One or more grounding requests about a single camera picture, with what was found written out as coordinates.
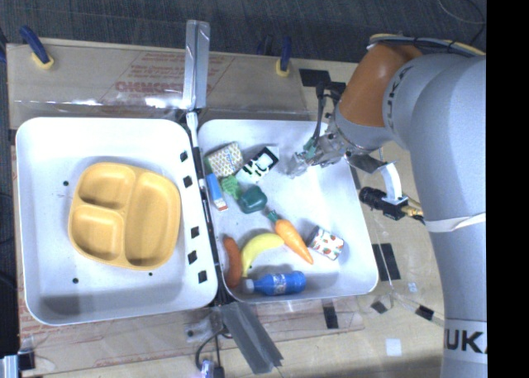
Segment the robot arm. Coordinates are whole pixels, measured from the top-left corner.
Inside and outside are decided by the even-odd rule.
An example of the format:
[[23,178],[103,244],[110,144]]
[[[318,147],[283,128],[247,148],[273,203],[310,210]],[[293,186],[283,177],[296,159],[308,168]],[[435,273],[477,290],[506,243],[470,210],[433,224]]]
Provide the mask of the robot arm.
[[[484,55],[423,55],[410,45],[376,44],[353,73],[326,133],[291,169],[295,176],[303,165],[345,158],[372,173],[388,168],[369,156],[385,142],[410,152],[441,275],[446,378],[488,375],[485,69]],[[387,187],[395,180],[384,177]]]

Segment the table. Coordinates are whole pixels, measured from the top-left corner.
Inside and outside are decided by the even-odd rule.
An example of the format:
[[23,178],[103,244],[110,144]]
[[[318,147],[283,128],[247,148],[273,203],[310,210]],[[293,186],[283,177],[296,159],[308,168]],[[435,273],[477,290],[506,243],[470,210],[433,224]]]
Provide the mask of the table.
[[[135,100],[142,83],[153,83],[153,77],[158,78],[155,83],[182,82],[183,50],[44,38],[42,42],[59,73],[36,68],[25,45],[10,45],[7,50],[13,130],[30,117],[59,114],[57,108],[69,116],[94,114],[93,106],[74,105],[73,100],[104,100],[105,114],[131,114],[127,103]],[[169,60],[171,67],[163,68]],[[98,62],[104,62],[105,74],[94,68]],[[346,83],[356,67],[291,59],[290,74],[279,77],[275,63],[268,56],[210,53],[208,109],[201,122],[214,117],[315,119],[314,87],[303,86],[299,70],[328,71],[333,81]],[[149,65],[158,68],[148,70]],[[130,97],[126,103],[115,103],[119,94]],[[150,117],[163,114],[140,111]],[[397,161],[404,191],[417,198],[408,153],[394,143],[384,146],[383,153],[385,160]],[[16,161],[13,147],[15,207]],[[358,180],[357,185],[384,188],[377,175],[359,172]],[[439,376],[443,303],[428,233],[412,219],[394,222],[379,211],[363,209],[374,249],[386,255],[387,277],[381,276],[371,294],[332,300],[338,328],[327,326],[319,300],[255,307],[284,357],[283,365],[265,376]],[[36,359],[36,368],[23,376],[198,375],[194,353],[200,341],[189,338],[185,330],[205,318],[207,308],[65,327],[38,323],[24,303],[18,214],[15,208],[21,347],[32,351]],[[396,268],[388,264],[392,260]],[[226,376],[251,376],[236,344],[223,337],[219,342]],[[215,360],[214,352],[214,344],[209,343],[203,358]]]

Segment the gray floor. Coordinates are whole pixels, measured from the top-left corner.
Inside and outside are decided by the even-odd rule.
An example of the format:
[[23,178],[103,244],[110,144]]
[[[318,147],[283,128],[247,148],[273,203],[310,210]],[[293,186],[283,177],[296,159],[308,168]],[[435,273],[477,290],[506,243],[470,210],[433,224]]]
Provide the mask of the gray floor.
[[[185,22],[198,19],[210,22],[214,51],[254,54],[271,34],[279,53],[289,35],[293,57],[352,62],[380,32],[457,40],[486,51],[486,15],[487,0],[0,0],[0,27],[13,42],[22,42],[18,29],[28,25],[46,37],[182,48]],[[5,67],[0,95],[1,357],[17,349]]]

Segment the yellow divided plate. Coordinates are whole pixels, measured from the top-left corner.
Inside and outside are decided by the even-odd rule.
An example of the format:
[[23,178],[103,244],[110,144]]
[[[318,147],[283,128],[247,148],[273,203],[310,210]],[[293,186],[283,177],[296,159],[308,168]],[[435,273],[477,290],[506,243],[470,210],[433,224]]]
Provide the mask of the yellow divided plate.
[[69,239],[95,261],[154,269],[173,254],[180,211],[180,192],[171,180],[136,166],[97,163],[79,178]]

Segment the banana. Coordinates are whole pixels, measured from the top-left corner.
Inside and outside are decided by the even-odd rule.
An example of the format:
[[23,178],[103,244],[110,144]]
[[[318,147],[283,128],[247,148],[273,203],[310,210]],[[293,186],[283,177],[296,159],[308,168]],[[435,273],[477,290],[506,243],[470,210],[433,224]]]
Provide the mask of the banana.
[[265,250],[282,246],[284,239],[272,232],[265,232],[249,240],[241,250],[242,276],[248,276],[248,270],[255,258]]

